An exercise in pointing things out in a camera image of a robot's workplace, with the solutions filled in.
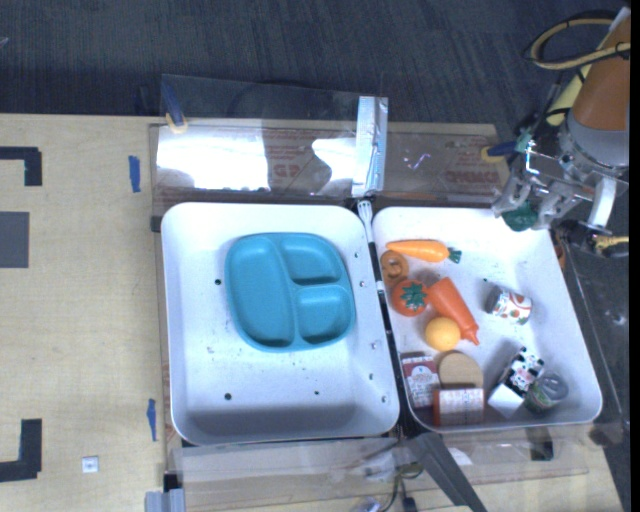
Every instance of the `gray square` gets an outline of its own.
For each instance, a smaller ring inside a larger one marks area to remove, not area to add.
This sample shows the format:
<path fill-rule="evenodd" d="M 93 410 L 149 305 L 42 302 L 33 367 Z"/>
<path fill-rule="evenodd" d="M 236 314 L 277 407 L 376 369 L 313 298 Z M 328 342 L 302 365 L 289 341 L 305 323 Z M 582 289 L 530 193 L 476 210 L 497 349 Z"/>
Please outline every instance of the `gray square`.
<path fill-rule="evenodd" d="M 0 212 L 0 268 L 29 268 L 29 212 Z"/>

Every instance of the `blue plate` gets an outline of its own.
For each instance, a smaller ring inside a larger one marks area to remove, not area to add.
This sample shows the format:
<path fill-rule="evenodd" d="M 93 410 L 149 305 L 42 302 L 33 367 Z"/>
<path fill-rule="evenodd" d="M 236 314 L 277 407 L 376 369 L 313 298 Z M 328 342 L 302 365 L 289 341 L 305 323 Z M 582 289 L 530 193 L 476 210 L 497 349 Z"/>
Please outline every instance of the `blue plate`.
<path fill-rule="evenodd" d="M 229 249 L 224 271 L 236 329 L 257 349 L 318 348 L 353 328 L 349 276 L 324 238 L 308 233 L 246 236 Z"/>

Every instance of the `brown donut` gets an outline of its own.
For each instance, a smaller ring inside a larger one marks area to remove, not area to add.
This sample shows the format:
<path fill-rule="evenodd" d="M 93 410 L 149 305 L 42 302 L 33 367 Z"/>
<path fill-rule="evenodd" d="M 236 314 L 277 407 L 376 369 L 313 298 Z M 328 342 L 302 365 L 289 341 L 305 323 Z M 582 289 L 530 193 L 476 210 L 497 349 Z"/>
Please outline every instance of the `brown donut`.
<path fill-rule="evenodd" d="M 409 275 L 409 264 L 402 254 L 386 251 L 380 257 L 384 284 L 393 287 Z"/>

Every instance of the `orange carrot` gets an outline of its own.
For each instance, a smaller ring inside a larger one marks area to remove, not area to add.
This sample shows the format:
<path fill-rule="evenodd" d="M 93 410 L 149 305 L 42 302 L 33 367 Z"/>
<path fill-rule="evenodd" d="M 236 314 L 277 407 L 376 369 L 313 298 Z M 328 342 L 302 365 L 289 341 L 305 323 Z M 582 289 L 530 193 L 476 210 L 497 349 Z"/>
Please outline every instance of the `orange carrot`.
<path fill-rule="evenodd" d="M 449 258 L 454 263 L 460 262 L 460 251 L 454 251 L 437 240 L 401 240 L 387 243 L 387 249 L 399 252 L 424 261 L 438 263 Z"/>

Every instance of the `white square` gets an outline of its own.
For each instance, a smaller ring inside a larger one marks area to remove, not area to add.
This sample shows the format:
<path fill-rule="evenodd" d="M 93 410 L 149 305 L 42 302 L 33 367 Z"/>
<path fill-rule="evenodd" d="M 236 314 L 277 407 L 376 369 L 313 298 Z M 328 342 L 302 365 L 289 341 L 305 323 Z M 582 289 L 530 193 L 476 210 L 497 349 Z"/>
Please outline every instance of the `white square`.
<path fill-rule="evenodd" d="M 83 473 L 97 473 L 99 470 L 100 464 L 98 462 L 97 455 L 92 455 L 91 457 L 82 457 Z"/>

